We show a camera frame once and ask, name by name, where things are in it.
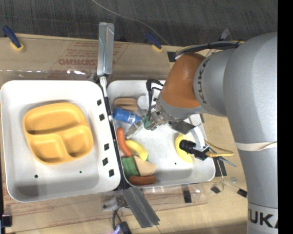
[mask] yellow tray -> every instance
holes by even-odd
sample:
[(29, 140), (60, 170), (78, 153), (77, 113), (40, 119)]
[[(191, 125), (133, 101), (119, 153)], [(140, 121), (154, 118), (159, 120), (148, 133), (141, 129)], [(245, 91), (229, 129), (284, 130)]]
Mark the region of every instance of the yellow tray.
[(23, 118), (23, 130), (32, 154), (46, 165), (81, 158), (94, 144), (86, 117), (69, 102), (29, 110)]

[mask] white sink basin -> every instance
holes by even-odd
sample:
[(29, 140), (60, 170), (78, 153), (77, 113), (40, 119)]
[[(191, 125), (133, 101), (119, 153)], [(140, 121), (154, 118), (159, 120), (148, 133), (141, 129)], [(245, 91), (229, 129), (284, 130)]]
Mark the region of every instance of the white sink basin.
[[(132, 97), (138, 99), (147, 95), (146, 81), (144, 80), (118, 80), (109, 84), (107, 92), (110, 98), (111, 107), (118, 97)], [(154, 90), (154, 97), (157, 98), (158, 90)], [(146, 110), (138, 109), (137, 114), (142, 117)], [(201, 123), (199, 116), (196, 124)], [(130, 124), (115, 120), (115, 128), (123, 127), (126, 131)], [(204, 128), (200, 125), (199, 130), (205, 136)], [(141, 143), (148, 151), (149, 161), (157, 166), (155, 176), (156, 182), (152, 185), (138, 187), (175, 186), (182, 184), (193, 184), (207, 182), (215, 176), (215, 165), (211, 158), (201, 161), (193, 157), (193, 162), (183, 161), (175, 149), (175, 139), (179, 133), (168, 125), (158, 126), (154, 131), (143, 129), (132, 139)]]
[[(98, 85), (90, 81), (14, 80), (2, 86), (0, 102), (6, 183), (15, 200), (32, 202), (96, 194), (119, 185), (120, 171)], [(94, 146), (77, 160), (45, 165), (31, 153), (22, 120), (28, 110), (56, 102), (71, 102), (81, 108)]]

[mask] toy hot dog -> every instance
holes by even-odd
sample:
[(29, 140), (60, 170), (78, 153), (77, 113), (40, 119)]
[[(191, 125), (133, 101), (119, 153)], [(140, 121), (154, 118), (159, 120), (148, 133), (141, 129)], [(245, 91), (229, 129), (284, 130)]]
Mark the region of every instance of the toy hot dog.
[(154, 175), (145, 177), (130, 176), (129, 182), (133, 185), (150, 185), (156, 182), (156, 177)]
[(117, 142), (120, 147), (120, 149), (123, 151), (123, 153), (127, 157), (132, 156), (132, 150), (127, 146), (126, 141), (125, 141), (125, 131), (122, 127), (117, 128), (116, 130), (116, 137), (117, 137)]

